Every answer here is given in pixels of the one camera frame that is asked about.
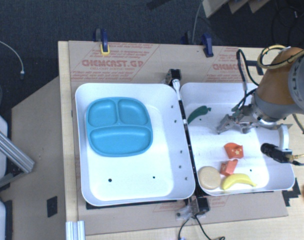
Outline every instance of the blue plate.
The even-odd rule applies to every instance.
[[[86,111],[86,133],[92,149],[105,157],[139,155],[153,141],[147,108],[139,100],[127,97],[93,101]]]

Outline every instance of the toy banana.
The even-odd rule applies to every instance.
[[[236,183],[248,184],[253,187],[255,187],[257,185],[250,179],[250,177],[248,175],[246,175],[244,173],[234,173],[234,174],[231,174],[230,176],[227,176],[222,181],[222,189],[227,190]]]

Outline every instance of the blue clamp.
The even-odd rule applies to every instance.
[[[93,33],[93,42],[98,42],[101,40],[101,53],[103,55],[108,55],[110,54],[110,47],[108,44],[108,34],[104,28],[96,28],[95,32]]]
[[[204,33],[201,36],[201,39],[202,39],[202,44],[205,46],[205,48],[203,49],[205,56],[207,58],[213,57],[211,36],[208,33]]]

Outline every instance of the black connector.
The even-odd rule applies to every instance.
[[[261,152],[279,163],[290,163],[287,156],[292,155],[291,149],[281,149],[278,146],[269,143],[262,144]]]

